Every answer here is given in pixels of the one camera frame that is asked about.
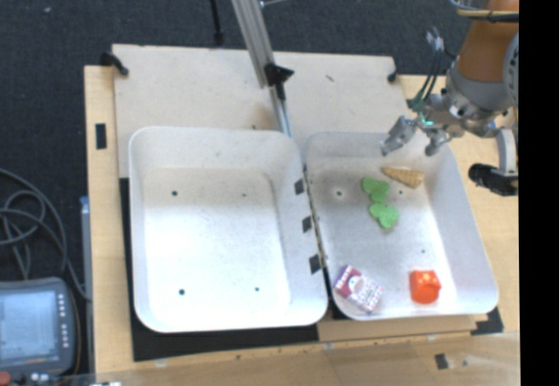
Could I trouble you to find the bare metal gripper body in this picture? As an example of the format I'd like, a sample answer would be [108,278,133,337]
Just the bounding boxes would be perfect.
[414,91,504,139]

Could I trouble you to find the tan ice cream cone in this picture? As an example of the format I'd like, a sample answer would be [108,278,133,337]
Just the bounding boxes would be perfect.
[381,166,425,190]

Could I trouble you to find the green toy leaf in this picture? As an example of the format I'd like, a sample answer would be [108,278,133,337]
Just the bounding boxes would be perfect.
[369,202,400,230]
[361,176,390,204]

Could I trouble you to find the white plastic tray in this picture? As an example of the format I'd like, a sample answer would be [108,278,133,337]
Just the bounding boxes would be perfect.
[300,131,500,321]
[128,126,329,334]

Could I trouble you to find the thin black and white rod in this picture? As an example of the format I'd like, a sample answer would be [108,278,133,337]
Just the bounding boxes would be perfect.
[302,163,328,272]

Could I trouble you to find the pink and white carton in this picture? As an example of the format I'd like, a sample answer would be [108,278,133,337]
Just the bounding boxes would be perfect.
[334,264,385,314]

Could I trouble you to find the pale wood board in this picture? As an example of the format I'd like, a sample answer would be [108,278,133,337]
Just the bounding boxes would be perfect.
[110,43,487,342]

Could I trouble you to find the black cylinder on white bracket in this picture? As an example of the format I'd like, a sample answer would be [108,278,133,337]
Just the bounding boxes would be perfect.
[468,128,521,197]

